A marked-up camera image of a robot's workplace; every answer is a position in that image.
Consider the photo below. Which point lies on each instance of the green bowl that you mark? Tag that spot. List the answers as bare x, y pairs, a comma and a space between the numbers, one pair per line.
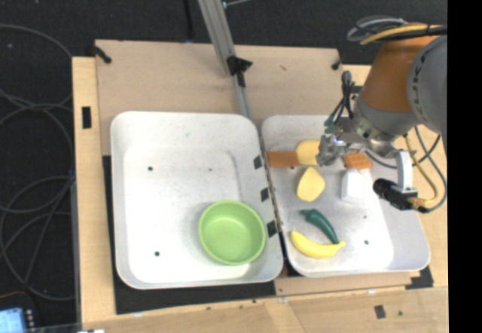
230, 233

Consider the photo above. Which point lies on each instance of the yellow banana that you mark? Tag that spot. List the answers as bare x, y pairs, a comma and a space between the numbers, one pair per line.
314, 248

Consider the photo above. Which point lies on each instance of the orange waffle biscuit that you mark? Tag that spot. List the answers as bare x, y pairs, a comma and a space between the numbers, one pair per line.
357, 161

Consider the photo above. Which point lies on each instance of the yellow potato chip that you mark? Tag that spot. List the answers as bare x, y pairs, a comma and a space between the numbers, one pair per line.
310, 185

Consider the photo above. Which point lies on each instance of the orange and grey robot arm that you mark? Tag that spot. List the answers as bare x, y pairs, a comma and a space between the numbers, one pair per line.
391, 75

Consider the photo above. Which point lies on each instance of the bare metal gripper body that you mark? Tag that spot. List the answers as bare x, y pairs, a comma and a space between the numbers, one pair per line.
361, 135

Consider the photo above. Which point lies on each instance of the white carton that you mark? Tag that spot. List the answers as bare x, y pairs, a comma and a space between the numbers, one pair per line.
352, 184

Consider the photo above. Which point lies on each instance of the pale yellow rounded block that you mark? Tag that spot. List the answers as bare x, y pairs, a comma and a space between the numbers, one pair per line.
307, 152

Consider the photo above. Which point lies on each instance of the orange brown rectangular bar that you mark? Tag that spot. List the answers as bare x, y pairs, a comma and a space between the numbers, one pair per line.
281, 159

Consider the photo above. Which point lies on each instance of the white plastic tray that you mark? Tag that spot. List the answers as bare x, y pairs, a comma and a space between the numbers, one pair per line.
354, 233
177, 181

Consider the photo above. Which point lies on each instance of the black cylinder on white bracket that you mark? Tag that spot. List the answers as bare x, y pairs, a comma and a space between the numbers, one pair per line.
403, 177

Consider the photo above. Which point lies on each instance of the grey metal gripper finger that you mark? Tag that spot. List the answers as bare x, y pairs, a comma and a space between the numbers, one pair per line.
323, 153
337, 152

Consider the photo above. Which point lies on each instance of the brown cardboard board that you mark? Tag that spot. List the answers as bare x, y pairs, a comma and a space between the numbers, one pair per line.
169, 75

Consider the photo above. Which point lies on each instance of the dark green chili pepper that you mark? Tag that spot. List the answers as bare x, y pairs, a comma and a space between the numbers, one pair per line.
323, 224

